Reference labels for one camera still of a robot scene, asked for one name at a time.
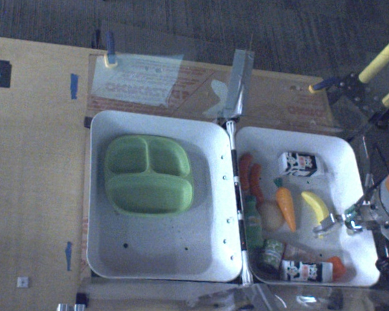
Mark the beige bread roll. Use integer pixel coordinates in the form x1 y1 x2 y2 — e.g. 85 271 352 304
254 199 288 233

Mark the orange carrot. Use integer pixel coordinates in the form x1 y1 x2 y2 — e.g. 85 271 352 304
267 176 302 233

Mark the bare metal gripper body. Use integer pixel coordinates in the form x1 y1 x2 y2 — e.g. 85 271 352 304
340 198 389 248

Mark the green divided plate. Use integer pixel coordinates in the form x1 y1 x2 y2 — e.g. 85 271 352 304
98 130 201 222

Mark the black cylinder on white bracket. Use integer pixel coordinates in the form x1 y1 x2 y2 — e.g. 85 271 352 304
372 255 389 290

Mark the green bottle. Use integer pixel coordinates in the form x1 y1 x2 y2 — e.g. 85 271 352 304
238 194 269 253

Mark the pale pink packet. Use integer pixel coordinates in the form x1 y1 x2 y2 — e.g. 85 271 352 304
282 242 321 265

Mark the white plastic tray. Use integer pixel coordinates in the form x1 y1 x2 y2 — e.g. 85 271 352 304
219 124 389 297
74 108 258 293

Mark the green can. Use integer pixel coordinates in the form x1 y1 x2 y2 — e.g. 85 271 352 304
258 237 287 271

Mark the orange round toy food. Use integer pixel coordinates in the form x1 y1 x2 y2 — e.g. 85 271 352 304
324 255 348 283

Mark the yellow banana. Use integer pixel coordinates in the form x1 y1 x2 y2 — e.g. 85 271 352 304
297 190 332 229

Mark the red sausage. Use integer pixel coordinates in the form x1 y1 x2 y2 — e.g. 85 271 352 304
246 162 269 205
236 151 256 192

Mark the thin black and white rod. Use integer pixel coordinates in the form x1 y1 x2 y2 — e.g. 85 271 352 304
209 119 271 286

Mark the brown cardboard board red print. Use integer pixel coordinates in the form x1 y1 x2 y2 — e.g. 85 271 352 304
63 49 389 311

